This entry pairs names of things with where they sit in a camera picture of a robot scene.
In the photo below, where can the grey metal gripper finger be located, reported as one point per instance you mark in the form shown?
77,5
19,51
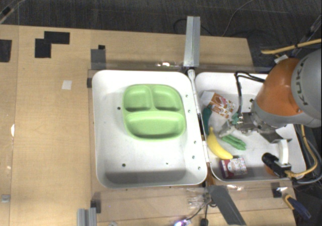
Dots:
229,125
225,133

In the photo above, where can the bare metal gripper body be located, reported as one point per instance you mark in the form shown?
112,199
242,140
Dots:
247,123

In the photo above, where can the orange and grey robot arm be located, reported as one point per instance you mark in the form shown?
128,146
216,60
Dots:
279,94

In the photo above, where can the green pea pod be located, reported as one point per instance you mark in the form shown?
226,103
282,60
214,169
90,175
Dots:
235,142

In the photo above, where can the yellow banana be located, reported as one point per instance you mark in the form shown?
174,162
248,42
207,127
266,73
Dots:
217,147

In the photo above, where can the white and orange carton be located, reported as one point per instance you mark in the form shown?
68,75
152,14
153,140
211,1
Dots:
221,104

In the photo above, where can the dark green toy vegetable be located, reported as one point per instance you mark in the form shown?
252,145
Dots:
207,118

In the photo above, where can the white plastic tray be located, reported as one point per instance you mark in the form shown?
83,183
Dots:
151,162
256,152

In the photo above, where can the purple and white can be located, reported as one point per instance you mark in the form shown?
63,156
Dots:
234,168

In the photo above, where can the green divided plate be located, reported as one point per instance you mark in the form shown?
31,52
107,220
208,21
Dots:
153,121

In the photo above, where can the pale wood board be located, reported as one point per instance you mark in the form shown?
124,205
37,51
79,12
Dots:
151,51

